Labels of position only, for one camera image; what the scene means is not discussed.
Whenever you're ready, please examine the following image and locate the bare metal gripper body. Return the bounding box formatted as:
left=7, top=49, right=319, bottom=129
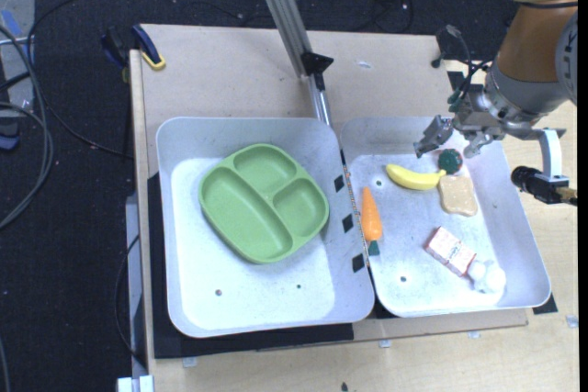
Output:
left=451, top=87, right=544, bottom=140

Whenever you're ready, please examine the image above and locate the yellow banana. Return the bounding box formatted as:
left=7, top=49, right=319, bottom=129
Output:
left=385, top=162, right=447, bottom=192

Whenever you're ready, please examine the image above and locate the tan bread slice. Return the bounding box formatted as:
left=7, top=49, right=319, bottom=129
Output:
left=436, top=174, right=480, bottom=218

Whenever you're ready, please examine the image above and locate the orange carrot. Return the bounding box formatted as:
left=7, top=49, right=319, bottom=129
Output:
left=360, top=185, right=384, bottom=257

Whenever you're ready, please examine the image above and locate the thin black and white rod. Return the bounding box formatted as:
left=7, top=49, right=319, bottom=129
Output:
left=338, top=147, right=372, bottom=268

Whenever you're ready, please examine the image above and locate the pink and white carton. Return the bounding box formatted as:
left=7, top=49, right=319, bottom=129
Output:
left=423, top=225, right=479, bottom=278

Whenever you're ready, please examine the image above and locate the white plastic tray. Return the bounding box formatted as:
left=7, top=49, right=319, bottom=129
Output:
left=339, top=116, right=553, bottom=319
left=154, top=116, right=377, bottom=340

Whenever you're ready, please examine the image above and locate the white lumpy toy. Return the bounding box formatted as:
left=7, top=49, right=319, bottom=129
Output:
left=467, top=259, right=508, bottom=295

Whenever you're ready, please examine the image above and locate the green divided plate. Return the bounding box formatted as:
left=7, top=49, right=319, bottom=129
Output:
left=198, top=142, right=331, bottom=265

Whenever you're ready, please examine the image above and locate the brown cardboard board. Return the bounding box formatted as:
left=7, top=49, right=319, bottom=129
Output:
left=137, top=22, right=530, bottom=359

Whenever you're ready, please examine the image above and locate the black cylinder on white bracket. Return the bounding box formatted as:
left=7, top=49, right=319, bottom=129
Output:
left=510, top=128, right=574, bottom=205

